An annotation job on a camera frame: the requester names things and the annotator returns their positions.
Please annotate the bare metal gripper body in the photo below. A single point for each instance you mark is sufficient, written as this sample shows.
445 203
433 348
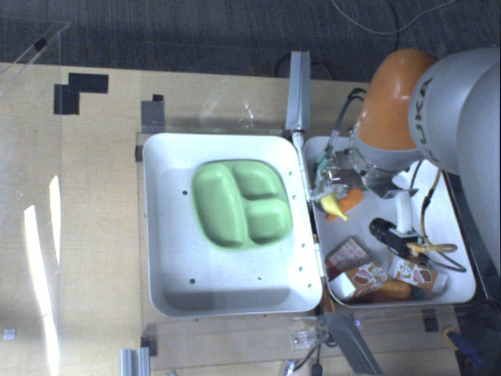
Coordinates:
346 168

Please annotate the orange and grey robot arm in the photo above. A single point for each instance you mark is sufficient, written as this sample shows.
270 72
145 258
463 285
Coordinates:
450 104

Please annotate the orange carrot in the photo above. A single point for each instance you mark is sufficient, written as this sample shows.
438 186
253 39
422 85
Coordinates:
350 200

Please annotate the yellow banana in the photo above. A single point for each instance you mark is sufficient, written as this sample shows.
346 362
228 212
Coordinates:
332 205

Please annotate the white plastic tray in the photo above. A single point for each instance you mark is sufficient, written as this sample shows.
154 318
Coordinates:
364 225
172 225

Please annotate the red and white checked carton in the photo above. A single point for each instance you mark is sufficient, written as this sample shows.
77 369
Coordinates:
347 255

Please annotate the orange and white carton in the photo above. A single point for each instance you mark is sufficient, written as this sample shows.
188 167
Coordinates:
362 279

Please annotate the brown and white carton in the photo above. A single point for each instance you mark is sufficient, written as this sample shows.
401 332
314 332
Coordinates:
415 274

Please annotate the orange bread roll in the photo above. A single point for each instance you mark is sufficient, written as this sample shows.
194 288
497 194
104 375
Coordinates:
397 289

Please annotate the green divided plate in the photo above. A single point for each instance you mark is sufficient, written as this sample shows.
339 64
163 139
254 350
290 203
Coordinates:
219 206

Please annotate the black cylinder on white bracket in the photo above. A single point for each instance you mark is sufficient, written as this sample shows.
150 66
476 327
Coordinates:
404 210

